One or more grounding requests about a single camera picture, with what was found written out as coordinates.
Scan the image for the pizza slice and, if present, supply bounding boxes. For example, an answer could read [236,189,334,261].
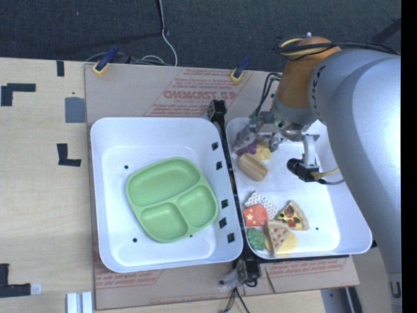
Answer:
[274,200,310,231]

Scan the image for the black block with thin wires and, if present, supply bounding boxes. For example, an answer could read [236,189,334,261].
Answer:
[241,258,262,280]
[207,99,227,123]

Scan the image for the white patterned packet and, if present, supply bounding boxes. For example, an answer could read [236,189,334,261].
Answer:
[244,190,280,220]

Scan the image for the green broccoli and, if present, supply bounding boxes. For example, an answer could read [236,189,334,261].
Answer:
[246,226,268,252]

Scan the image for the thin black and white rod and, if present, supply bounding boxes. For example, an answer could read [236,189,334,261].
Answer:
[215,110,253,289]

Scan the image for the green divided plate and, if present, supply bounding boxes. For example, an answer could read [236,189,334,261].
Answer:
[125,156,219,244]

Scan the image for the white plastic tray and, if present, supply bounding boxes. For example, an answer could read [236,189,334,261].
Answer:
[225,116,373,260]
[90,116,244,273]

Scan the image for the waffle slice with yellow edge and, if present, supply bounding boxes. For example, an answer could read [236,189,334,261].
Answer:
[264,220,298,256]

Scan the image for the purple grapes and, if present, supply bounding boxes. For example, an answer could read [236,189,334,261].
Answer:
[233,139,259,157]

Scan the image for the brown cardboard board red print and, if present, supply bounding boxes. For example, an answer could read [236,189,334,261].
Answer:
[83,63,361,311]

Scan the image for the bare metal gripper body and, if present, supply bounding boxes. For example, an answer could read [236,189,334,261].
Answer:
[250,111,314,147]

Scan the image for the red packet with yellow star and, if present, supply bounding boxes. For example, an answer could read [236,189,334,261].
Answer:
[242,203,269,228]

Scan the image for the yellow cheese wedge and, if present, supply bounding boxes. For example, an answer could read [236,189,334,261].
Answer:
[255,141,272,161]

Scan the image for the tan bread bun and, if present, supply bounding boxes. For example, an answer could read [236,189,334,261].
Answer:
[237,153,269,182]

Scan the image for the black cylinder on white bracket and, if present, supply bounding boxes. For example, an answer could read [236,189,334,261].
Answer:
[286,134,322,183]

